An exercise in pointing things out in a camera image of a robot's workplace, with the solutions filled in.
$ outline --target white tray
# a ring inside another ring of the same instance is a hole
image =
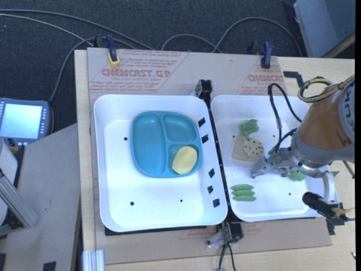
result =
[[[308,110],[307,104],[297,97],[289,97],[289,100],[298,117],[303,118]],[[298,127],[299,122],[289,111],[284,97],[274,97],[274,101],[281,118],[283,134]],[[250,119],[258,120],[259,130],[250,136],[262,143],[266,156],[277,143],[278,129],[269,97],[220,95],[212,100],[212,113],[229,193],[233,185],[245,183],[254,187],[255,201],[238,202],[230,199],[234,214],[241,220],[252,222],[320,216],[303,203],[303,194],[310,191],[324,198],[325,196],[329,198],[329,194],[337,196],[333,176],[324,176],[324,178],[306,176],[303,181],[292,181],[288,177],[281,177],[276,170],[273,170],[253,178],[250,171],[255,161],[232,158],[239,126]],[[289,145],[290,138],[287,138],[281,146],[288,147]]]
[[[146,111],[181,113],[197,125],[200,137],[208,135],[195,173],[154,178],[138,171],[131,155],[131,123]],[[198,127],[202,118],[205,124]],[[192,96],[104,95],[94,104],[94,119],[100,216],[107,228],[125,232],[207,226],[226,218],[227,202],[203,101]]]

